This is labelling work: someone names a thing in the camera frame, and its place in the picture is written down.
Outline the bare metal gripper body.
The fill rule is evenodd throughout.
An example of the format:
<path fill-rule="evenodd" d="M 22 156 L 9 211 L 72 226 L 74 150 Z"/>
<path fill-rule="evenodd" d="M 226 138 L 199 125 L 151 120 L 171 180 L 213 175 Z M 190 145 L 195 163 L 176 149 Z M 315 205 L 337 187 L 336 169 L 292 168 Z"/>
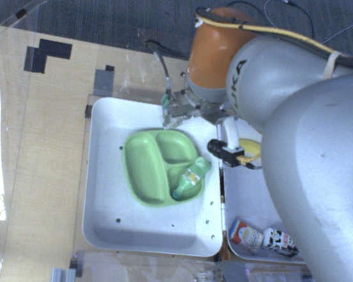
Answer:
<path fill-rule="evenodd" d="M 229 102 L 212 103 L 197 97 L 189 89 L 174 91 L 170 95 L 166 109 L 170 118 L 202 117 L 215 125 L 220 119 L 233 116 L 234 111 Z"/>

